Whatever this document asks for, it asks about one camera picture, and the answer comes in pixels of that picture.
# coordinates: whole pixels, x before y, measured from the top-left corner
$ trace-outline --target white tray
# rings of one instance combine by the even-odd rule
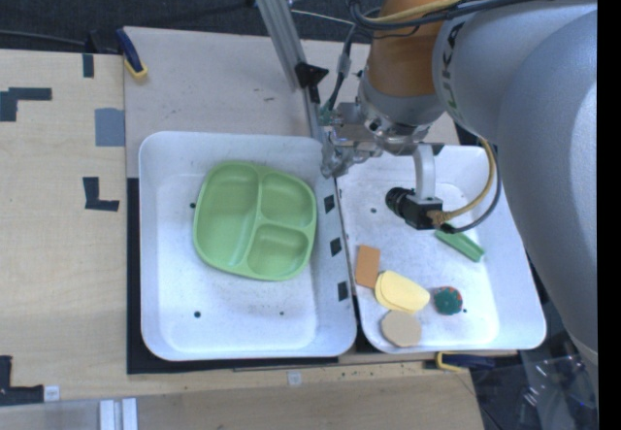
[[[264,164],[313,188],[317,233],[309,266],[288,281],[257,281],[204,263],[192,243],[195,203],[211,167]],[[321,145],[305,137],[159,132],[140,148],[141,324],[147,347],[172,361],[329,357],[347,351],[356,319],[333,180]]]
[[[444,208],[461,208],[485,185],[485,152],[477,147],[446,146],[436,157],[436,175],[436,195],[444,201]],[[362,327],[371,344],[390,353],[538,346],[545,337],[545,319],[504,194],[496,210],[466,233],[485,250],[475,263],[439,241],[433,230],[414,230],[386,207],[384,198],[390,188],[413,188],[414,181],[412,158],[390,154],[353,166],[338,179],[352,268],[358,246],[379,248],[380,271],[395,271],[430,291],[454,286],[463,295],[464,311],[442,315],[430,303],[416,314],[422,324],[419,345],[395,347],[379,327],[388,310],[377,302],[372,290],[356,285]],[[471,222],[488,207],[493,192],[451,223],[461,226]]]

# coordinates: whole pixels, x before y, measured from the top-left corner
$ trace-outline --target black connector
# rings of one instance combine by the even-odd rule
[[[427,213],[433,210],[441,211],[442,201],[435,197],[429,201],[418,201],[414,196],[413,189],[407,190],[398,186],[391,188],[386,194],[386,206],[416,230],[433,230],[434,223]]]

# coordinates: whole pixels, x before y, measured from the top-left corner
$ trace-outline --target dark green round object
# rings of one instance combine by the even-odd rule
[[[457,288],[441,286],[434,292],[434,304],[440,314],[457,314],[462,311],[464,299]]]

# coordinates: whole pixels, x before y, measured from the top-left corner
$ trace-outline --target green plate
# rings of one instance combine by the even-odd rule
[[[201,187],[194,247],[220,270],[287,280],[309,263],[316,222],[314,193],[300,179],[250,162],[224,162]]]

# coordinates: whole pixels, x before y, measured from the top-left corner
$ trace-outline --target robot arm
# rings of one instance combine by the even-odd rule
[[[412,155],[444,111],[493,144],[525,249],[597,395],[597,0],[385,0],[378,17],[349,4],[374,39],[356,102],[328,112],[324,174]]]

